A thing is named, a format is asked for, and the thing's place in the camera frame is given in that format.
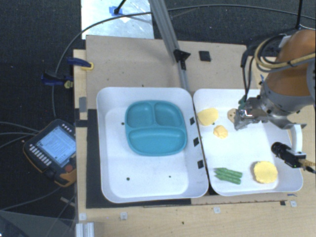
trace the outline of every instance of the wooden table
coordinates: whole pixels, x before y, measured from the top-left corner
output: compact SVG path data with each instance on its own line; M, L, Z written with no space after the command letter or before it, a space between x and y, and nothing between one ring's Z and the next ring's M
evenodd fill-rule
M150 48L145 53L146 61L159 60L160 67L169 65L170 60L161 40L139 40L114 37L100 37L101 48L106 49L104 59L105 64L114 64L122 69L119 64L126 61L124 55L133 56L133 50L139 45L152 46L158 52L151 52ZM100 45L98 37L92 37L90 45ZM239 67L240 58L245 50L245 46L217 44L217 43L197 43L179 42L180 47L192 55L187 60L188 78L191 92L194 93L199 88L242 88L241 69ZM210 63L197 62L198 51L208 50L212 57ZM85 50L75 50L74 56L86 59ZM148 67L142 68L146 62L135 64L133 69L139 69L143 73L152 73ZM88 90L91 85L87 85L87 77L94 71L84 71L79 66L74 67L75 81L75 108L78 111L78 119L87 120L86 110L93 108L95 99L93 98L98 88L107 86L126 85L126 74L121 73L121 77L111 75L108 71L107 78L113 76L114 80L107 79L103 75L103 85ZM157 86L162 87L179 86L177 80L165 81L164 78L155 77L155 80L146 83L146 78L133 78L129 74L130 80L135 86ZM254 69L254 79L259 81L259 73ZM312 106L304 108L299 115L293 115L291 120L296 122L307 122L303 129L303 151L307 154L307 159L315 160L315 111ZM77 127L77 170L78 170L78 215L79 222L94 222L96 237L114 236L313 236L316 232L316 184L315 175L302 171L304 184L300 191L287 194L261 194L246 195L236 197L204 196L193 199L191 205L185 206L153 206L153 207L124 207L124 208L86 208L86 156L87 156L87 128ZM121 220L120 214L127 213L127 220Z

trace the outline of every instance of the white tray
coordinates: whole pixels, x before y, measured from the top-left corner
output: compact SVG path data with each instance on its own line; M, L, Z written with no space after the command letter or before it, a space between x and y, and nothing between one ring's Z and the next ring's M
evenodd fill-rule
M255 97L258 94L259 90L250 90L248 96ZM301 189L303 177L300 169L289 167L271 152L274 142L291 145L287 130L281 130L269 122L249 124L247 128L236 131L234 124L228 120L227 112L238 107L238 100L243 95L244 90L235 89L200 89L194 94L196 113L207 108L216 108L219 113L215 125L199 124L212 188L223 196L294 192ZM223 125L228 130L227 138L220 139L213 134L217 125ZM278 178L274 183L260 184L255 181L252 168L255 162L262 160L270 161L277 167ZM241 184L217 179L214 169L218 167L242 172Z
M127 142L125 112L137 101L169 101L181 110L188 142L183 151L163 157L142 156ZM114 203L147 200L197 198L208 190L201 144L198 138L192 98L180 88L108 87L97 95L100 143L101 187L106 199Z

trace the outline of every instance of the screen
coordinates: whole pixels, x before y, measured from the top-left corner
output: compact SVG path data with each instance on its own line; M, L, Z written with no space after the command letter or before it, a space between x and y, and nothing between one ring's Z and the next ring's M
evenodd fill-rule
M61 167L76 152L75 140L60 126L56 127L39 142L37 146L45 151Z

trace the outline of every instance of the orange button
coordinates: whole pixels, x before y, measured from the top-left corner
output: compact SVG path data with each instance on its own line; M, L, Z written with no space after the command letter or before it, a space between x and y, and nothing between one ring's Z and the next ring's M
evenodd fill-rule
M68 164L68 165L65 166L65 171L68 172L68 173L71 172L71 171L73 171L73 169L74 169L74 168L73 168L70 164Z

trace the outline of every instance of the wooden surface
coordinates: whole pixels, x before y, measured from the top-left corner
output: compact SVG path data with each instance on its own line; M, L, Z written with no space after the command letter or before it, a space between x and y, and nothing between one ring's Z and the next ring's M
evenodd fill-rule
M198 88L216 87L241 88L240 57L244 46L227 44L207 44L181 42L180 46L196 55L196 48L216 53L211 63L189 63L188 76L192 91ZM85 59L83 50L75 50L74 56ZM87 92L86 74L80 67L74 67L75 107L79 108L79 98ZM259 73L254 70L258 80ZM80 113L80 119L86 119L86 113ZM296 122L307 122L303 130L303 150L307 158L315 160L315 112L313 107L304 108L300 114L293 115ZM78 170L78 215L86 216L81 222L95 223L95 236L98 237L140 237L140 236L313 236L316 232L316 184L315 175L303 171L304 184L300 191L280 194L278 198L285 200L280 205L275 195L263 195L263 199L255 202L254 198L242 196L210 199L199 198L199 205L170 207L126 207L108 209L86 209L86 128L76 128L77 137L77 170ZM290 201L297 203L292 207ZM127 212L127 220L120 220L120 213Z

